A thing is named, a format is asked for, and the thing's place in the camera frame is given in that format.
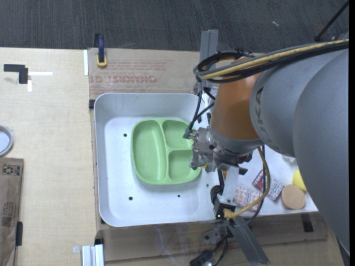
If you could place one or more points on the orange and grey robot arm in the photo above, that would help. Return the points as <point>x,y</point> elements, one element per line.
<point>277,115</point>

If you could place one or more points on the brown paper bag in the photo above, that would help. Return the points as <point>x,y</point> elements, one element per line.
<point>9,204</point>

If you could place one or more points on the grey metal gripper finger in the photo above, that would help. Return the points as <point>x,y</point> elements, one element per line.
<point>196,161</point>
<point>212,165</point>

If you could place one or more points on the green divided plate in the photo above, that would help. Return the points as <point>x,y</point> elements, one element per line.
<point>151,151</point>

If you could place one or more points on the black block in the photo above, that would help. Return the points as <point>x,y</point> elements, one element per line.
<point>215,235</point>

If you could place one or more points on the brown cardboard board red print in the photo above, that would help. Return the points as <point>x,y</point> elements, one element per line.
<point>138,73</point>

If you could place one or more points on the black cylinder on white bracket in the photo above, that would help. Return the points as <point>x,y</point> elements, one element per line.
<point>230,184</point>

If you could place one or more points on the white packet with coloured print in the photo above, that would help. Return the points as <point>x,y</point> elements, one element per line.
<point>276,189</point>

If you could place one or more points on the red and white carton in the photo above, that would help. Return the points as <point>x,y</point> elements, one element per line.
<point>258,180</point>

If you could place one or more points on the orange and white packet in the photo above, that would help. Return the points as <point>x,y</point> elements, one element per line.
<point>245,198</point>

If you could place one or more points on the yellow round toy fruit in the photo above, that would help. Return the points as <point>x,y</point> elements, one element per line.
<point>298,179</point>

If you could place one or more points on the tan round biscuit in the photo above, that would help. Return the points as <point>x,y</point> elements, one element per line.
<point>293,197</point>

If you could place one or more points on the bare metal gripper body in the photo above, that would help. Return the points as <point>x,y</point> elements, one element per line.
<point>210,150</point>

